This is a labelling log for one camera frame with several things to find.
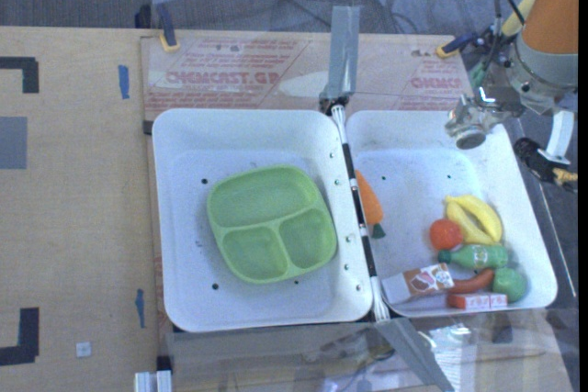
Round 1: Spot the red sausage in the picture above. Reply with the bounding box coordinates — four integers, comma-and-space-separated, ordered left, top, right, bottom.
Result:
447, 268, 497, 296

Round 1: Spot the green divided plate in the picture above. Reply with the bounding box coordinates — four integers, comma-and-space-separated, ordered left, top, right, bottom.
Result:
206, 163, 339, 286

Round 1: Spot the orange round fruit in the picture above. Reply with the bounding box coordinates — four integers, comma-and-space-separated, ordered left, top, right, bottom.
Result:
428, 218, 464, 252

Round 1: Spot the black cylinder on white bracket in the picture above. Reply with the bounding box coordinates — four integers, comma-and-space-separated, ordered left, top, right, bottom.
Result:
513, 109, 576, 183

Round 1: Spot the orange carrot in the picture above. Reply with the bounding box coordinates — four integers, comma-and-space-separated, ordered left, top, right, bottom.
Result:
354, 169, 388, 241

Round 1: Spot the yellow banana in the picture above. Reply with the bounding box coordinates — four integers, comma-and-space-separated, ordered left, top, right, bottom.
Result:
443, 194, 504, 247

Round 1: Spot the white plastic tray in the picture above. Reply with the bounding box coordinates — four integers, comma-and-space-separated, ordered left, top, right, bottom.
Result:
345, 108, 560, 319
151, 107, 374, 333

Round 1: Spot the brown cardboard board red print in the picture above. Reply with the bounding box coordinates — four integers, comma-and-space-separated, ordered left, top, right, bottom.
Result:
140, 34, 571, 392

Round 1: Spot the brown and white carton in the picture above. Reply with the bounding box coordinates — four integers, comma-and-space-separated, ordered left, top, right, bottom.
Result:
380, 263, 456, 306

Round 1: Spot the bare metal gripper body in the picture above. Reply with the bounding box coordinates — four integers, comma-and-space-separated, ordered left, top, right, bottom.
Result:
478, 64, 579, 118

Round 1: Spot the green round fruit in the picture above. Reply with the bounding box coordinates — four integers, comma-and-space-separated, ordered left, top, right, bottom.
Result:
492, 266, 528, 304

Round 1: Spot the red flat packet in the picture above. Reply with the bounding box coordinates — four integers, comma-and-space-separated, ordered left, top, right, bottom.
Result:
446, 292, 509, 310

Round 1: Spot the green bottle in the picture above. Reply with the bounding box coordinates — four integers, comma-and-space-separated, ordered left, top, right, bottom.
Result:
436, 243, 510, 271

